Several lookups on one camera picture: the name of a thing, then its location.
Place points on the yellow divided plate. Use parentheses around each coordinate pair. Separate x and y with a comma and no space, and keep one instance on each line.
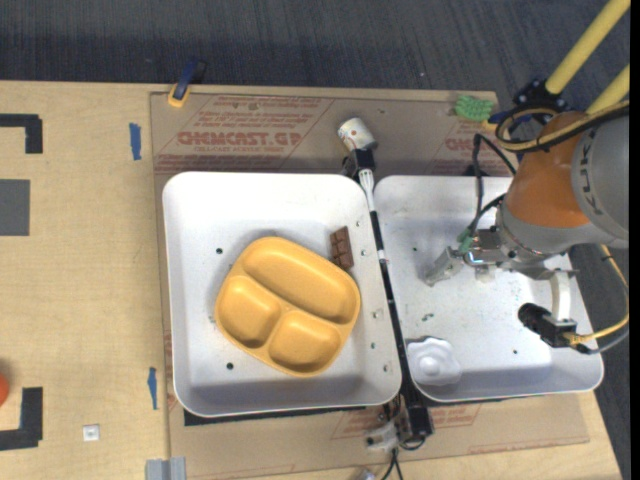
(287,308)

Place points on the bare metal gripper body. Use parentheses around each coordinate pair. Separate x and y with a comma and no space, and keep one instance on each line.
(487,248)

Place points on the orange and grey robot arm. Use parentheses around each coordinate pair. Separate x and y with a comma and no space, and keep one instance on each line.
(550,193)

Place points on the white plastic tray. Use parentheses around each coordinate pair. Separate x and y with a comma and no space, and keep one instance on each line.
(210,218)
(480,328)

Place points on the thin black and white rod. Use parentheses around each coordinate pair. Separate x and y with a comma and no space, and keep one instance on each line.
(385,268)

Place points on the black cylinder on white bracket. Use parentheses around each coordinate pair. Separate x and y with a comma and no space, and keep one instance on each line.
(545,323)

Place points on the orange round object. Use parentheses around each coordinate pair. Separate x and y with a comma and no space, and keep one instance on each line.
(3,390)

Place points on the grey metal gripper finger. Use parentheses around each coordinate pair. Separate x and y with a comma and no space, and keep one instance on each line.
(484,272)
(442,268)

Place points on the brown cardboard board, red print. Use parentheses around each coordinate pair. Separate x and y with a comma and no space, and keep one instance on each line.
(260,133)

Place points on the brown chocolate bar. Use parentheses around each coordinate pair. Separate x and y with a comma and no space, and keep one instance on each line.
(342,248)

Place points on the green grapes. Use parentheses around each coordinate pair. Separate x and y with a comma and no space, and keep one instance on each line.
(472,108)

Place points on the small white printed cup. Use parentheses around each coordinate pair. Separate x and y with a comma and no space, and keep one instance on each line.
(356,134)

